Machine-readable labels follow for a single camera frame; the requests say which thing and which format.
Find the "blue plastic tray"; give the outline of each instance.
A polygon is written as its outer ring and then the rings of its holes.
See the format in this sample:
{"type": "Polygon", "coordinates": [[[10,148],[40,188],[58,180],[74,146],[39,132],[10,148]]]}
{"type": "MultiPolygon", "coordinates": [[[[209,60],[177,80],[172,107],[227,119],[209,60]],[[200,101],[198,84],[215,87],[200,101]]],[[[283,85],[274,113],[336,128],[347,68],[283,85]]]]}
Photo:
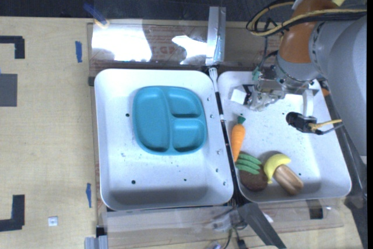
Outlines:
{"type": "Polygon", "coordinates": [[[194,92],[182,87],[139,89],[133,99],[132,122],[137,143],[149,153],[192,153],[206,142],[202,103],[194,92]]]}

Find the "toy carrot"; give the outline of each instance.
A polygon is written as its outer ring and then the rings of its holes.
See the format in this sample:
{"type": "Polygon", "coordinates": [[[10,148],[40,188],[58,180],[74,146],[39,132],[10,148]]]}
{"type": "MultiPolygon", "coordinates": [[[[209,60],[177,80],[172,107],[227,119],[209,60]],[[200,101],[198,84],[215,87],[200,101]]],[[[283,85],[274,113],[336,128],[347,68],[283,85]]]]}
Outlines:
{"type": "Polygon", "coordinates": [[[237,124],[233,126],[232,134],[231,134],[231,148],[233,154],[233,160],[236,162],[238,159],[238,155],[240,154],[242,143],[245,138],[246,130],[243,126],[244,121],[246,118],[239,116],[237,118],[237,124]]]}

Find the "metal bracket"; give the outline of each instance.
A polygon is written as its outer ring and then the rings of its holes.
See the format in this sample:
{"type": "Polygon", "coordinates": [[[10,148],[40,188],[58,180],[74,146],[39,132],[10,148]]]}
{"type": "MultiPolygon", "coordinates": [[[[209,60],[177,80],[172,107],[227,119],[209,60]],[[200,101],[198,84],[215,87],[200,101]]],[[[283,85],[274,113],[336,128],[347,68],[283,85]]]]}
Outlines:
{"type": "Polygon", "coordinates": [[[86,237],[84,241],[85,249],[108,249],[107,236],[86,237]]]}
{"type": "Polygon", "coordinates": [[[308,205],[310,219],[323,219],[324,218],[320,200],[307,199],[306,203],[308,205]]]}
{"type": "Polygon", "coordinates": [[[226,42],[226,8],[211,6],[207,27],[206,65],[224,61],[226,42]]]}
{"type": "Polygon", "coordinates": [[[303,116],[310,117],[314,114],[314,93],[311,89],[304,90],[303,94],[303,116]]]}
{"type": "Polygon", "coordinates": [[[276,246],[278,249],[286,249],[286,246],[268,222],[258,204],[250,202],[240,206],[238,213],[251,226],[266,246],[276,246]]]}

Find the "black cable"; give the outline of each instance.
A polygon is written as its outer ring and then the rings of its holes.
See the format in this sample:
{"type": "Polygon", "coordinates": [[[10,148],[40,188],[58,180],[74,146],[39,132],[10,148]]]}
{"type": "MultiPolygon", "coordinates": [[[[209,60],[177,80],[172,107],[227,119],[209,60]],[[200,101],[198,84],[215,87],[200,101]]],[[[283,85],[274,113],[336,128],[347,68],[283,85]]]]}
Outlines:
{"type": "MultiPolygon", "coordinates": [[[[259,20],[258,22],[255,22],[254,30],[258,30],[258,23],[259,23],[259,20]]],[[[264,25],[264,29],[263,29],[264,31],[268,29],[270,23],[272,23],[275,27],[277,26],[277,23],[272,18],[269,17],[267,18],[267,21],[264,25]]]]}
{"type": "Polygon", "coordinates": [[[329,133],[329,132],[332,132],[332,131],[334,131],[334,130],[339,129],[339,128],[342,127],[342,126],[343,126],[343,124],[339,124],[339,125],[337,125],[337,126],[331,128],[331,129],[329,129],[329,130],[326,130],[326,131],[316,130],[316,134],[317,134],[317,135],[324,135],[324,134],[327,134],[327,133],[329,133]]]}
{"type": "Polygon", "coordinates": [[[234,231],[235,231],[235,235],[237,236],[238,249],[247,249],[245,241],[240,239],[240,236],[238,235],[236,228],[234,228],[234,231]]]}
{"type": "Polygon", "coordinates": [[[233,233],[232,230],[233,229],[229,230],[228,240],[227,240],[226,244],[224,245],[224,247],[222,249],[227,249],[228,248],[229,242],[231,241],[231,238],[232,238],[232,233],[233,233]]]}
{"type": "MultiPolygon", "coordinates": [[[[298,20],[295,20],[284,27],[281,27],[273,32],[265,35],[264,37],[269,37],[283,30],[289,30],[290,27],[293,27],[298,24],[306,23],[306,22],[320,22],[320,21],[352,21],[357,20],[363,16],[365,16],[367,12],[354,12],[354,13],[326,13],[321,16],[309,16],[304,17],[298,20]]],[[[250,32],[257,32],[257,33],[265,33],[265,30],[249,30],[250,32]]]]}
{"type": "MultiPolygon", "coordinates": [[[[266,21],[266,24],[264,25],[264,30],[268,29],[270,23],[272,23],[275,27],[277,26],[275,21],[273,21],[271,18],[268,18],[267,21],[266,21]]],[[[259,66],[258,66],[259,70],[262,69],[264,62],[268,58],[267,57],[268,37],[264,37],[264,38],[265,38],[265,40],[264,40],[264,51],[263,51],[263,55],[262,55],[262,60],[260,61],[259,66]]]]}
{"type": "Polygon", "coordinates": [[[279,51],[276,50],[276,51],[273,51],[273,52],[269,53],[269,54],[266,55],[265,57],[263,57],[261,63],[260,63],[259,66],[258,66],[258,69],[261,70],[262,67],[263,67],[263,65],[264,65],[264,63],[265,63],[265,61],[266,61],[269,57],[277,55],[278,52],[279,52],[279,51]]]}
{"type": "MultiPolygon", "coordinates": [[[[260,12],[262,12],[263,10],[267,9],[268,11],[271,10],[271,7],[273,7],[274,5],[279,5],[279,4],[285,4],[285,3],[289,3],[289,4],[292,4],[294,3],[295,0],[275,0],[273,2],[271,2],[269,5],[265,6],[263,9],[260,10],[260,12]]],[[[254,18],[257,16],[257,13],[250,19],[249,22],[247,22],[246,24],[246,29],[248,29],[248,25],[254,20],[254,18]]],[[[254,24],[254,29],[257,29],[257,26],[258,26],[258,23],[259,23],[259,19],[255,22],[254,24]]]]}
{"type": "Polygon", "coordinates": [[[247,223],[246,222],[241,222],[241,223],[237,224],[234,228],[236,230],[244,230],[246,227],[247,227],[247,223]]]}

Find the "blue tape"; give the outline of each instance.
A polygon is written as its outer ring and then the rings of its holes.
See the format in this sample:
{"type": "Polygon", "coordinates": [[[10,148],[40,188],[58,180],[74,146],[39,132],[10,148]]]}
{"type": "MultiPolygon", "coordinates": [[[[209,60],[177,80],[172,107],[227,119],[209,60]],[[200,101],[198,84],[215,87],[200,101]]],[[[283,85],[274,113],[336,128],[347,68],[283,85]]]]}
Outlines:
{"type": "Polygon", "coordinates": [[[82,61],[83,51],[82,51],[82,43],[80,41],[75,41],[75,53],[76,53],[76,59],[78,62],[82,61]]]}
{"type": "Polygon", "coordinates": [[[97,21],[99,21],[102,25],[106,25],[107,21],[105,17],[97,10],[94,8],[93,5],[84,3],[83,9],[90,13],[97,21]]]}
{"type": "Polygon", "coordinates": [[[87,188],[86,188],[86,194],[87,194],[87,199],[88,199],[88,205],[91,208],[92,207],[92,191],[91,191],[91,184],[87,183],[87,188]]]}

